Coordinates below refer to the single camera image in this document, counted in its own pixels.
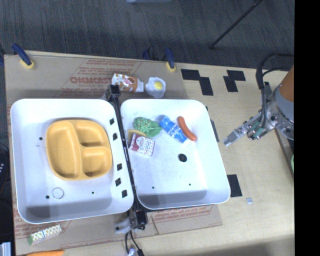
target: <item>orange carrot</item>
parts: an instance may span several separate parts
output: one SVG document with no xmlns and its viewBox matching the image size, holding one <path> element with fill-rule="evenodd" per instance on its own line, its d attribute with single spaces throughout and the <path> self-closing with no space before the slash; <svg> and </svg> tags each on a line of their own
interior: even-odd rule
<svg viewBox="0 0 320 256">
<path fill-rule="evenodd" d="M 48 250 L 29 253 L 26 256 L 61 256 L 65 253 L 64 250 Z"/>
<path fill-rule="evenodd" d="M 178 125 L 181 128 L 183 134 L 191 141 L 193 142 L 196 141 L 197 136 L 192 131 L 189 130 L 188 126 L 186 125 L 185 119 L 182 116 L 179 116 L 177 120 L 178 120 Z"/>
</svg>

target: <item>robotic hand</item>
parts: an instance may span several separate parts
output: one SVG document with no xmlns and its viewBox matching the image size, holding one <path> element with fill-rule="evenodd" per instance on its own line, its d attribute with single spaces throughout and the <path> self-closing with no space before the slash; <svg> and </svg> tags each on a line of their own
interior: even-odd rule
<svg viewBox="0 0 320 256">
<path fill-rule="evenodd" d="M 272 92 L 268 85 L 264 85 L 262 72 L 264 63 L 274 57 L 292 57 L 288 54 L 271 54 L 264 59 L 256 70 L 256 81 L 261 90 L 261 111 L 249 121 L 243 122 L 234 129 L 223 143 L 228 147 L 242 138 L 245 134 L 250 140 L 259 140 L 273 129 L 278 129 L 289 140 L 294 140 L 294 66 L 290 69 L 282 82 Z"/>
</svg>

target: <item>gray floor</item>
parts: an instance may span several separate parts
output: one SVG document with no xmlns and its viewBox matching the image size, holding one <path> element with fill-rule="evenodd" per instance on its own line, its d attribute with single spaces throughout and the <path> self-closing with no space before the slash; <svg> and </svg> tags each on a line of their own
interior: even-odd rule
<svg viewBox="0 0 320 256">
<path fill-rule="evenodd" d="M 0 44 L 25 50 L 142 59 L 153 47 L 161 59 L 256 68 L 271 53 L 295 52 L 295 0 L 262 1 L 214 49 L 213 43 L 254 0 L 2 0 Z M 266 68 L 277 66 L 273 60 Z M 8 145 L 4 69 L 0 68 L 0 142 Z M 10 199 L 10 183 L 0 198 Z"/>
</svg>

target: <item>beige tabletop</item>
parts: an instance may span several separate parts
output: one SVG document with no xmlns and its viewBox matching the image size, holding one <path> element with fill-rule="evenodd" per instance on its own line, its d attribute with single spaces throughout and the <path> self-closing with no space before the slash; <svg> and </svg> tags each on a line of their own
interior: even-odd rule
<svg viewBox="0 0 320 256">
<path fill-rule="evenodd" d="M 146 256 L 294 255 L 294 178 L 277 132 L 273 130 L 260 140 L 251 141 L 245 136 L 228 147 L 223 144 L 223 139 L 233 129 L 255 116 L 261 108 L 256 70 L 185 63 L 176 63 L 176 67 L 178 73 L 181 70 L 198 71 L 200 77 L 210 81 L 213 95 L 203 95 L 198 80 L 186 80 L 179 74 L 185 98 L 198 100 L 207 107 L 226 174 L 236 175 L 242 196 L 231 197 L 217 206 L 222 225 L 140 237 L 135 239 L 136 243 Z M 237 92 L 227 90 L 225 77 L 229 76 L 228 71 L 243 72 L 245 80 L 235 81 Z M 264 81 L 274 89 L 285 75 L 286 72 L 274 71 L 267 74 Z M 8 92 L 13 97 L 12 88 L 7 87 Z M 68 248 L 64 255 L 127 254 L 125 242 L 121 240 Z"/>
</svg>

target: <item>cardboard sheet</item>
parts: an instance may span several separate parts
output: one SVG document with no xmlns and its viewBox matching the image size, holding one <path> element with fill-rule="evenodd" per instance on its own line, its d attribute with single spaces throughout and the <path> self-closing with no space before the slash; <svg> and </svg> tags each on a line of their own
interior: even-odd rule
<svg viewBox="0 0 320 256">
<path fill-rule="evenodd" d="M 35 63 L 27 69 L 20 63 L 20 57 L 5 56 L 5 81 L 7 94 L 7 117 L 9 138 L 11 138 L 10 107 L 25 98 L 81 98 L 103 97 L 114 73 L 139 78 L 144 84 L 149 77 L 163 78 L 166 82 L 164 99 L 186 99 L 182 75 L 177 68 L 170 72 L 165 62 L 132 59 L 117 59 L 96 56 L 57 54 L 27 51 Z M 123 92 L 120 102 L 126 99 L 152 99 L 146 93 Z M 116 234 L 113 223 L 123 221 L 126 213 L 34 225 L 25 222 L 17 209 L 15 173 L 12 151 L 11 180 L 14 214 L 15 247 L 18 256 L 30 252 L 75 248 L 121 241 L 124 234 Z M 148 214 L 145 230 L 135 233 L 136 237 L 148 237 L 186 230 L 202 229 L 222 225 L 216 205 L 154 211 Z M 60 224 L 62 232 L 52 239 L 30 246 L 30 234 Z"/>
</svg>

